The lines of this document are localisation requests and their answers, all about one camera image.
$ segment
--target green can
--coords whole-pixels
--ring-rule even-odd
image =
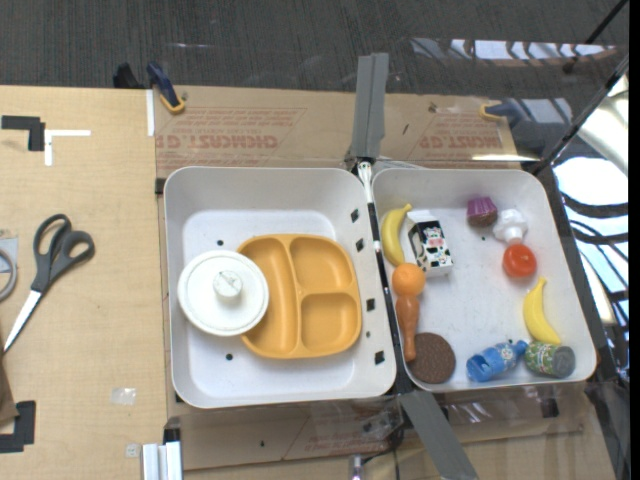
[[[571,347],[533,341],[524,353],[529,370],[560,379],[568,377],[576,367],[576,355]]]

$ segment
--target gray ring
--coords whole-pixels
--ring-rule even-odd
[[[0,290],[0,301],[6,299],[9,294],[13,291],[13,288],[16,285],[16,279],[18,278],[18,268],[16,264],[13,262],[13,259],[9,254],[4,250],[0,249],[0,257],[5,260],[9,264],[9,281],[7,284]]]

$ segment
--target scissors blade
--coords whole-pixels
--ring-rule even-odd
[[[29,292],[29,296],[27,297],[26,302],[22,306],[20,313],[18,313],[18,318],[16,318],[16,321],[13,324],[13,327],[11,329],[11,332],[9,333],[9,336],[7,336],[7,341],[4,344],[5,352],[9,350],[9,347],[11,346],[11,344],[18,337],[18,334],[20,334],[20,331],[24,327],[24,324],[26,324],[27,320],[29,320],[29,317],[33,313],[33,310],[36,309],[38,302],[40,302],[40,297],[42,297],[42,293],[38,291],[31,290]]]

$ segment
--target red tomato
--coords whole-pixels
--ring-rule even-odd
[[[511,277],[529,277],[538,268],[533,251],[524,244],[513,244],[507,247],[502,257],[502,266]]]

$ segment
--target black scissors handle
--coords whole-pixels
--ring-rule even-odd
[[[57,221],[61,221],[62,225],[51,238],[49,249],[45,253],[41,253],[42,237],[47,229]],[[72,256],[73,248],[77,245],[85,245],[86,247],[80,253]],[[44,294],[58,277],[74,265],[93,257],[95,251],[91,235],[84,231],[71,231],[71,221],[66,215],[62,213],[52,215],[40,224],[33,239],[37,272],[31,289]]]

